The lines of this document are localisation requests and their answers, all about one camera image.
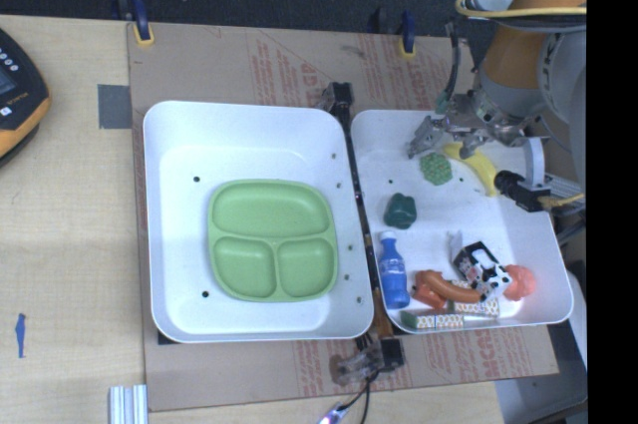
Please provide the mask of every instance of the toy banana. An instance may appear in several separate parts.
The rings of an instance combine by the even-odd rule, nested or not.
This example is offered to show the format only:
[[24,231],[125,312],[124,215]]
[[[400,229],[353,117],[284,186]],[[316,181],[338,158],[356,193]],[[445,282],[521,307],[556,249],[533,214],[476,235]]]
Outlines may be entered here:
[[494,186],[494,178],[496,177],[496,168],[493,163],[483,153],[475,151],[469,158],[463,160],[460,155],[461,147],[460,142],[452,142],[445,144],[443,152],[450,158],[463,162],[470,166],[470,168],[477,174],[478,178],[485,187],[485,193],[488,197],[496,195],[496,187]]

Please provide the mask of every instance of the blue bottle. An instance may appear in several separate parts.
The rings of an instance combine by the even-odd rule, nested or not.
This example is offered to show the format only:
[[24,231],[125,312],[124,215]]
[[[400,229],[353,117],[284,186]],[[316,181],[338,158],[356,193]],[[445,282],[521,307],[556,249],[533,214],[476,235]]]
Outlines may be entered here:
[[391,230],[379,235],[383,254],[379,258],[379,277],[386,308],[403,308],[410,303],[406,264],[397,252],[397,236]]

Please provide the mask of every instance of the toy hot dog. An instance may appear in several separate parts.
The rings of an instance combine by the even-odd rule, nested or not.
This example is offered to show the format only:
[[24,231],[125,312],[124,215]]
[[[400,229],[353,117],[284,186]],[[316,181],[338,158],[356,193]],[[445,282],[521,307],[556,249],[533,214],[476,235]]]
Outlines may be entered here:
[[480,293],[478,291],[457,287],[447,282],[440,271],[434,271],[433,269],[423,270],[422,281],[432,291],[451,301],[460,303],[478,303],[480,301]]

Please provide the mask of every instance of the white bottle cap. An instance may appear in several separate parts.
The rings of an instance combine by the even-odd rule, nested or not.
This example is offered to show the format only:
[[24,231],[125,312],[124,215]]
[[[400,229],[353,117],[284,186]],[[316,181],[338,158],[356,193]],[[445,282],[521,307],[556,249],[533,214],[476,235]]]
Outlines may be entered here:
[[383,241],[384,239],[397,239],[397,235],[395,234],[395,232],[393,230],[384,230],[383,232],[379,233],[379,240]]

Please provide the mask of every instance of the green plate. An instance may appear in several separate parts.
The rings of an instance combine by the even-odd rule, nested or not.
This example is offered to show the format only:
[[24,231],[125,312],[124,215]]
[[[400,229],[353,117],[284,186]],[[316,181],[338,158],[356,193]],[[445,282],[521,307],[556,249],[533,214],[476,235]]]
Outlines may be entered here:
[[337,278],[330,205],[313,187],[283,180],[221,185],[208,203],[208,250],[215,279],[250,301],[300,301]]

